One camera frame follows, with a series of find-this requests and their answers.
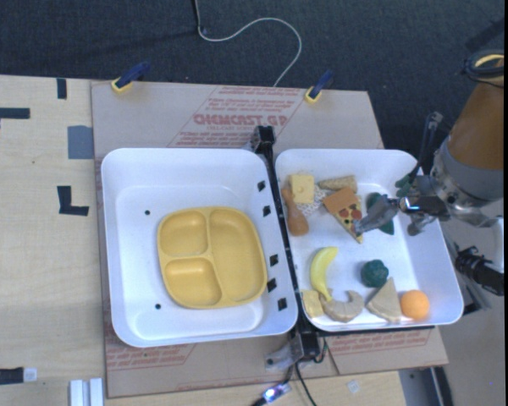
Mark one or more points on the yellow banana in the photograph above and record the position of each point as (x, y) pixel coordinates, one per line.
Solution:
(319, 269)

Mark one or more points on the brown cardboard board, red print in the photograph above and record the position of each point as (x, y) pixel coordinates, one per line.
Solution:
(152, 116)

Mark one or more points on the pizza slice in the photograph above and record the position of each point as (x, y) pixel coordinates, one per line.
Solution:
(343, 207)

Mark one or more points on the tan bread wedge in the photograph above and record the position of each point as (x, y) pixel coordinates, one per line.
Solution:
(385, 303)

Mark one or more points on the tan croissant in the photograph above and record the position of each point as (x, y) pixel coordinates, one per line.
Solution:
(343, 309)

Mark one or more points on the white lattice waffle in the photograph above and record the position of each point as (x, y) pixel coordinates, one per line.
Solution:
(315, 203)

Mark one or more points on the thin black rod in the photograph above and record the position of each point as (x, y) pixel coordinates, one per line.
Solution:
(284, 235)

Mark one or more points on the orange ball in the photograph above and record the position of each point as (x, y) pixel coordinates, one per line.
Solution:
(415, 305)

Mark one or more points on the pale yellow cheese slice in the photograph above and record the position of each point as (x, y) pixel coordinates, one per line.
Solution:
(312, 303)

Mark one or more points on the brown chicken drumstick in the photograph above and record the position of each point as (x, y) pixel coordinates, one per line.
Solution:
(297, 222)

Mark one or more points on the dark green broccoli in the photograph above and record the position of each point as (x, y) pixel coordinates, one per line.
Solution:
(374, 273)

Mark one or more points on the yellow cheese cube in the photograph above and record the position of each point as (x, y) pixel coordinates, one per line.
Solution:
(301, 188)

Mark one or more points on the white plastic tray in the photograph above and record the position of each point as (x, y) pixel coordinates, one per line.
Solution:
(135, 243)
(419, 252)

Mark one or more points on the yellow divided plate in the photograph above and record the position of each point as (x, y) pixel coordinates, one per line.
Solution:
(233, 252)

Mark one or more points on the tan biscuit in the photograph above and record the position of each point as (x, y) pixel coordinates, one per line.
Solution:
(340, 182)

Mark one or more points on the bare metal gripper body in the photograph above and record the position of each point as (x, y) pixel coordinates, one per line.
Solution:
(432, 205)

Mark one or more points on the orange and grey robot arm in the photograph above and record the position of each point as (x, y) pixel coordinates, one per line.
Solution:
(476, 138)

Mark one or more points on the black cylinder on white bracket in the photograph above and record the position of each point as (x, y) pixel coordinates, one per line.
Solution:
(478, 269)

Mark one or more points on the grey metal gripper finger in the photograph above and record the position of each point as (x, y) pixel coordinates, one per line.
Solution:
(379, 215)
(419, 226)

